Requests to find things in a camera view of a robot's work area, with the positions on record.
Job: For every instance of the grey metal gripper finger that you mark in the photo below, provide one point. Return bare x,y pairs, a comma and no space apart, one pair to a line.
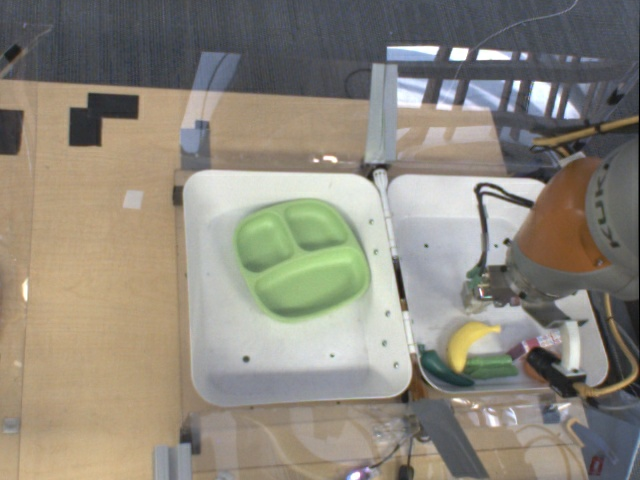
471,300

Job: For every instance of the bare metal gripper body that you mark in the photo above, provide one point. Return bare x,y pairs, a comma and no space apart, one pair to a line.
502,285

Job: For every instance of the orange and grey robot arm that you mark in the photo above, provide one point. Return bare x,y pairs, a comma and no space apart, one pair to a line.
565,228

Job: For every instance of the white plastic tray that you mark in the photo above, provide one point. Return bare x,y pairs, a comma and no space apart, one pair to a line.
440,268
280,363

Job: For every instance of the yellow banana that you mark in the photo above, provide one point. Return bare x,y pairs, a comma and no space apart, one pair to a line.
462,345

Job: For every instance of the red and white packet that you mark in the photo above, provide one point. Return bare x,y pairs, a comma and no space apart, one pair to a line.
532,344

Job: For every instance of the green cucumber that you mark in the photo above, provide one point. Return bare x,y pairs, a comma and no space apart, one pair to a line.
492,367

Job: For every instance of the dark green pepper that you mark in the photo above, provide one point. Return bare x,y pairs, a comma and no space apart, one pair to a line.
440,368

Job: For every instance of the orange round toy food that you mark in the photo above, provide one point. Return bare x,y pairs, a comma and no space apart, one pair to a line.
533,372

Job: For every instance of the green divided plate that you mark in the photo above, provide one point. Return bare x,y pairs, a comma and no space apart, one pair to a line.
310,278

